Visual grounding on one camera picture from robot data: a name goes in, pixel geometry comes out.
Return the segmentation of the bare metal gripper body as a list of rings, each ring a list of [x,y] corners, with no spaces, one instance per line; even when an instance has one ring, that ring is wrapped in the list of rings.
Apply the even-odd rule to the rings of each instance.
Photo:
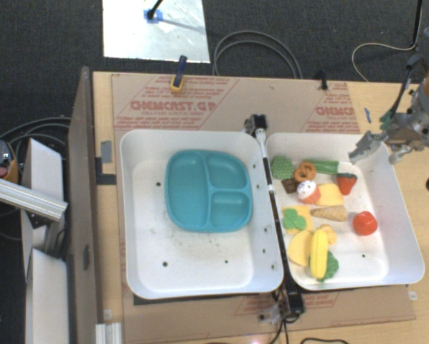
[[[421,110],[396,113],[386,133],[386,144],[407,145],[417,151],[429,148],[429,114]]]

